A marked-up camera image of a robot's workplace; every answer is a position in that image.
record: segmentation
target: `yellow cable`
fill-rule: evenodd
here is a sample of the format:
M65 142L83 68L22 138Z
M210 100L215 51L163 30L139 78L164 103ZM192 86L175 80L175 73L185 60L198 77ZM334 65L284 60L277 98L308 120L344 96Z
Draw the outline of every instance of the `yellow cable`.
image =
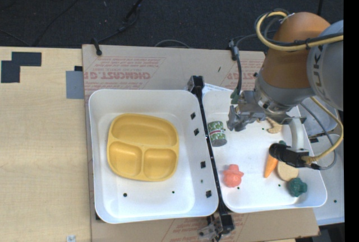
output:
M333 38L329 38L329 39L324 39L324 40L319 40L316 42L311 42L308 44L301 44L301 45L296 45L296 46L280 46L280 45L276 45L273 44L271 42L269 42L268 40L266 40L264 38L264 36L262 35L261 31L260 31L260 27L262 22L264 21L264 19L266 19L267 17L271 17L271 16L282 16L284 18L286 18L288 15L282 11L275 11L275 12L270 12L268 14L263 15L259 20L258 23L256 25L256 33L257 36L259 38L259 40L261 40L261 42L263 44L265 44L266 46L275 49L275 50L279 50L279 51L298 51L298 50L302 50L302 49L306 49L307 47L312 48L313 46L319 46L319 45L323 45L323 44L329 44L329 43L335 43L338 41L342 41L344 38L344 35L340 35L340 36L336 36Z
M336 123L340 126L340 131L341 131L341 134L338 138L338 140L336 141L335 144L333 144L331 147L329 147L326 151L322 152L320 155L317 155L317 156L302 156L302 160L304 160L307 164L310 164L311 162L314 162L314 161L318 161L320 160L322 157L326 156L327 154L329 154L330 152L332 152L333 150L335 150L339 145L340 143L342 142L343 140L343 137L344 137L344 127L343 127L343 124L341 123L341 121L339 119L337 119L335 117L335 115L333 115L325 106L323 106L320 102L318 102L318 100L314 97L311 97L311 99L321 108L323 109L327 114L329 114L335 121Z

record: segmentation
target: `white tray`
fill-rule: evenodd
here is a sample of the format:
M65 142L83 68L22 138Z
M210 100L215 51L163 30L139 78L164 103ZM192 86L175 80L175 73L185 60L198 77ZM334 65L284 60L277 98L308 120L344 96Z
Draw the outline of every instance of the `white tray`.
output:
M108 131L112 120L123 113L153 115L176 127L179 157L171 178L157 182L131 180L110 169ZM193 94L182 90L98 90L89 99L89 114L95 209L103 221L118 224L215 212L217 188L199 102Z
M231 91L209 91L203 97L203 105L207 123L215 120L222 121L226 126L228 120ZM297 108L288 115L299 116ZM226 129L227 143L224 146L213 147L214 160L220 181L220 189L224 204L233 212L248 213L267 210L281 210L300 207L319 207L327 198L325 185L318 170L299 168L299 177L307 184L307 192L299 197L293 197L287 190L287 183L273 171L264 178L264 167L268 149L272 143L284 140L287 145L292 143L292 135L288 125L281 132L270 134L267 129L270 124L254 122L248 124L240 132ZM305 149L313 155L307 137L304 139ZM237 164L244 173L239 189L230 188L223 183L223 170L230 164Z

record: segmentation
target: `round tan toy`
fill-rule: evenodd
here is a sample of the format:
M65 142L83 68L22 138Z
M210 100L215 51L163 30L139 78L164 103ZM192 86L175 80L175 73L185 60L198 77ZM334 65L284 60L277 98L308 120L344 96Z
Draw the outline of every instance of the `round tan toy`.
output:
M277 172L281 179L288 182L291 179L298 177L299 169L290 166L283 161L278 161Z

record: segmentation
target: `green can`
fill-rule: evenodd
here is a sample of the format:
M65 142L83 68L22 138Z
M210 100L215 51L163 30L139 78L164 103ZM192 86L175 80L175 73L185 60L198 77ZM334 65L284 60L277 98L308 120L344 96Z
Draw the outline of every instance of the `green can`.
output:
M224 146L227 143L223 123L219 120L208 123L209 138L212 146Z

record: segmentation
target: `cardboard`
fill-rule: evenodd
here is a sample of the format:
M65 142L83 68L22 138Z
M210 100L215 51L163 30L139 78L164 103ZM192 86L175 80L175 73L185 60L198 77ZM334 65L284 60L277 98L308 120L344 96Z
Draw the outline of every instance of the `cardboard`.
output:
M198 230L206 217L106 224L96 219L93 196L93 166L88 99L98 89L183 90L191 76L203 76L205 83L233 90L238 82L237 63L229 50L152 48L139 46L82 46L91 230L93 242L175 242L201 241ZM240 51L242 89L254 88L253 74L264 60L262 52ZM231 213L235 229L223 235L225 242L252 242L317 236L319 227L311 208Z

